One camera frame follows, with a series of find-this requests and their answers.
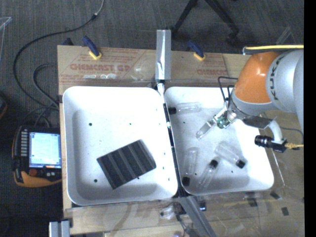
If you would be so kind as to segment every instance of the gray carpet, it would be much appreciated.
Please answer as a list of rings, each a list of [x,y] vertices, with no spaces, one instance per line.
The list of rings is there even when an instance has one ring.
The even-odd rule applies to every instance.
[[[0,205],[11,215],[11,228],[5,236],[45,236],[42,232],[50,219],[61,213],[61,186],[25,189],[17,187],[10,172],[11,137],[25,115],[38,107],[18,87],[13,77],[13,61],[18,51],[28,42],[41,36],[74,29],[90,19],[101,0],[0,0],[0,17],[12,17],[5,29],[0,69],[0,92],[9,103],[7,114],[0,120]],[[273,44],[286,28],[289,43],[304,43],[304,0],[218,0],[240,29],[241,44]],[[90,24],[75,32],[41,39],[29,46],[17,62],[17,75],[25,90],[37,100],[49,105],[32,84],[32,71],[48,63],[39,72],[38,83],[45,91],[57,97],[57,49],[66,38],[74,45],[82,45],[81,38],[89,36],[97,46],[120,48],[156,48],[156,30],[173,26],[188,0],[105,0],[99,16]],[[173,50],[187,50],[186,42],[193,40],[205,52],[241,53],[240,46],[225,42],[230,29],[218,15],[200,0],[172,40]],[[58,114],[47,117],[58,126]],[[26,222],[23,215],[41,216],[43,224],[36,220]],[[0,219],[0,231],[7,222]],[[30,234],[19,230],[25,226]],[[38,235],[32,234],[34,228]]]

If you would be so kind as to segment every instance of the yellow clamp pad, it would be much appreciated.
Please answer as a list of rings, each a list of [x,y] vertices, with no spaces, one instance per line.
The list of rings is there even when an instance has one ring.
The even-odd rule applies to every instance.
[[[102,53],[100,53],[98,56],[96,56],[94,53],[92,53],[91,51],[89,51],[89,54],[93,57],[93,59],[95,60],[99,60],[102,56]]]
[[[197,53],[194,53],[194,57],[197,58],[198,60],[202,61],[205,60],[206,56],[204,55],[203,57],[199,56]]]

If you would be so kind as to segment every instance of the button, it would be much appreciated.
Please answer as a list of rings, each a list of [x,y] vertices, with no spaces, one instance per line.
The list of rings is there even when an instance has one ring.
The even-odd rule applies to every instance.
[[[37,171],[36,169],[31,168],[31,169],[29,170],[29,175],[30,175],[30,176],[36,176],[37,174],[38,174],[38,171]]]

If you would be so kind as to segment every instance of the chair leg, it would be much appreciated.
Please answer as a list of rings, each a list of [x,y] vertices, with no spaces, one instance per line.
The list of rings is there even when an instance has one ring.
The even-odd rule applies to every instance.
[[[239,32],[238,27],[230,18],[230,16],[225,12],[217,0],[205,0],[208,5],[219,15],[219,17],[230,27],[233,31],[230,35],[230,38],[236,36]]]
[[[197,1],[198,0],[189,0],[187,6],[185,7],[184,11],[182,12],[180,18],[178,19],[178,22],[175,24],[175,26],[172,29],[173,35],[178,32],[179,28],[183,24],[183,21],[186,19],[189,12],[191,11],[191,9],[196,5]]]

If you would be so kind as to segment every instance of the blue clamp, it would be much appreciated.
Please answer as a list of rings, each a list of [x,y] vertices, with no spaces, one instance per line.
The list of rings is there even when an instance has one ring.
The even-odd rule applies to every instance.
[[[102,54],[98,51],[95,44],[92,42],[91,39],[89,39],[87,36],[82,37],[83,43],[89,47],[90,51],[89,54],[95,59],[98,60],[101,58]]]
[[[194,57],[199,59],[200,61],[205,59],[205,55],[203,54],[202,48],[200,48],[200,46],[196,43],[194,43],[193,41],[189,40],[187,42],[187,45],[189,48],[193,49],[195,51],[194,53]]]

